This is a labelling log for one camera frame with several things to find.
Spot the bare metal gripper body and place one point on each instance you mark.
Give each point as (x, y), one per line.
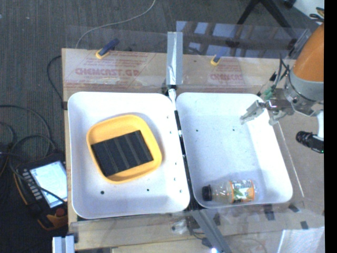
(302, 107)

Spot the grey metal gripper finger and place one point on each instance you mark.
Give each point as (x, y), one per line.
(253, 112)
(276, 115)

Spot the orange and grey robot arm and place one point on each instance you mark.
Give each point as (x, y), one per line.
(310, 59)

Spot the white plastic tray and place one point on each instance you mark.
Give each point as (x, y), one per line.
(223, 154)
(126, 202)

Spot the clear bottle with orange label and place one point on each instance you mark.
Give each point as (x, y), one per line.
(241, 191)

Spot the yellow plate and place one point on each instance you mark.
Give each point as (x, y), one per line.
(147, 167)

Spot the black ribbed rectangular block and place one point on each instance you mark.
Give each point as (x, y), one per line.
(122, 153)

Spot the brown cardboard board, red print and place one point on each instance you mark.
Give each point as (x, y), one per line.
(110, 75)

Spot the black cylinder on white bracket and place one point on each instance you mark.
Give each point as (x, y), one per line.
(310, 140)

